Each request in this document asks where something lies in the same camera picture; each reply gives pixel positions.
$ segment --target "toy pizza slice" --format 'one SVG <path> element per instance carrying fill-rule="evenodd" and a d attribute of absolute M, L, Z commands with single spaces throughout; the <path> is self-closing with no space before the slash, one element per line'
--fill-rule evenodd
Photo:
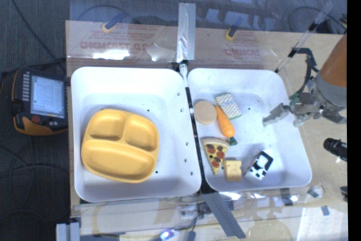
<path fill-rule="evenodd" d="M 223 163 L 229 144 L 218 138 L 204 138 L 202 139 L 202 144 L 205 153 L 207 154 L 207 159 L 212 168 L 213 174 L 217 175 L 219 168 Z"/>

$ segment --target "device screen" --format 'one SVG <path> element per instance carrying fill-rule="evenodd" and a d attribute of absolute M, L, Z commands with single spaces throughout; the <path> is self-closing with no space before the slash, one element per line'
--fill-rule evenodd
<path fill-rule="evenodd" d="M 31 113 L 65 118 L 64 82 L 32 76 Z"/>

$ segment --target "yellow bowl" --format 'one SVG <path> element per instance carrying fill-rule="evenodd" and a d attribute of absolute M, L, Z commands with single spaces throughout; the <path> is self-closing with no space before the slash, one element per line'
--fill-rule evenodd
<path fill-rule="evenodd" d="M 88 123 L 81 159 L 94 174 L 140 183 L 153 173 L 158 151 L 159 133 L 152 121 L 120 109 L 102 109 Z"/>

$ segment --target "orange carrot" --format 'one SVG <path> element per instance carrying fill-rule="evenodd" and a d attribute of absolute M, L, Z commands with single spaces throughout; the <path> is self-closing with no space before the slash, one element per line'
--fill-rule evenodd
<path fill-rule="evenodd" d="M 231 146 L 237 144 L 237 141 L 234 139 L 236 131 L 230 119 L 226 116 L 226 114 L 222 111 L 220 107 L 215 106 L 215 110 L 217 111 L 217 119 L 219 126 L 221 127 L 222 134 L 227 138 L 230 138 Z"/>

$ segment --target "white tray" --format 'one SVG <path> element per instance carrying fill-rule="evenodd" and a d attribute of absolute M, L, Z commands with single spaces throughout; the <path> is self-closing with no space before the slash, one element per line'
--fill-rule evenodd
<path fill-rule="evenodd" d="M 74 130 L 74 186 L 88 202 L 192 195 L 200 168 L 184 83 L 170 69 L 83 67 L 71 80 Z M 112 181 L 89 172 L 81 143 L 89 120 L 102 108 L 149 118 L 158 128 L 155 172 L 142 183 Z"/>
<path fill-rule="evenodd" d="M 238 144 L 230 146 L 225 159 L 242 161 L 245 172 L 252 158 L 262 150 L 274 161 L 265 178 L 252 184 L 243 178 L 240 182 L 227 182 L 224 170 L 215 176 L 201 148 L 202 161 L 208 184 L 217 191 L 246 191 L 305 186 L 311 181 L 312 171 L 298 128 L 293 126 L 294 117 L 289 114 L 276 124 L 263 127 L 262 118 L 269 115 L 279 103 L 288 104 L 284 83 L 279 75 L 266 70 L 240 69 L 193 69 L 188 74 L 188 84 L 193 105 L 200 100 L 214 102 L 220 94 L 231 93 L 242 116 L 232 120 Z M 203 137 L 227 140 L 218 122 L 203 125 L 196 122 L 201 144 Z"/>

